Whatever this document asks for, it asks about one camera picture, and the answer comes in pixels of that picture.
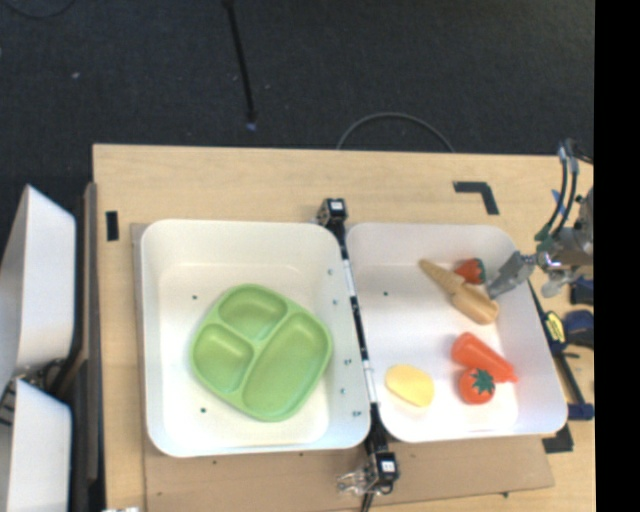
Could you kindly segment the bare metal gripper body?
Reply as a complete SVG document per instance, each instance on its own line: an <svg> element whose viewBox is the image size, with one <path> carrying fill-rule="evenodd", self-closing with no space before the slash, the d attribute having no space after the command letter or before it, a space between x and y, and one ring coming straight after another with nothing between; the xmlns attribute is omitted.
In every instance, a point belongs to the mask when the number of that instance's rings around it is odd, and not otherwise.
<svg viewBox="0 0 640 512"><path fill-rule="evenodd" d="M593 189L577 198L578 215L571 227L541 232L536 263L545 271L591 268L593 265Z"/></svg>

